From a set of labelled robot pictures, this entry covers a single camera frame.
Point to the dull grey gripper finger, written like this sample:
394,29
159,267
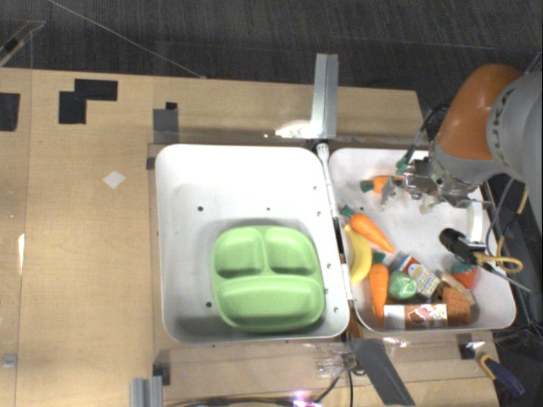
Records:
428,205
389,195

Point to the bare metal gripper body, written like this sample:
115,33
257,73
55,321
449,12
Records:
428,178

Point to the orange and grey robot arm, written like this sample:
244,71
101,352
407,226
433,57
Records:
471,117

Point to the orange carrot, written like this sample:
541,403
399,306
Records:
379,183
371,227
378,286

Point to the white plastic tray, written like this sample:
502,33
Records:
191,248
424,231

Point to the yellow banana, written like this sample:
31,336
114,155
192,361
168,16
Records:
360,257

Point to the small white and orange carton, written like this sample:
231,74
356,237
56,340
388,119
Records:
420,276

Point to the red strawberry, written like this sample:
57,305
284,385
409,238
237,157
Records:
464,274

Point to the beige toy food piece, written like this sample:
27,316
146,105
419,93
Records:
456,283

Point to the green toy pepper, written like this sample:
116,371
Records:
401,286

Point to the brown toy bread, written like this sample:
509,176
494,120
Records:
457,308

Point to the white and brown packet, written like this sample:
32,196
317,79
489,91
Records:
415,316

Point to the green divided plate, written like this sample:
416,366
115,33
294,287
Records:
267,291

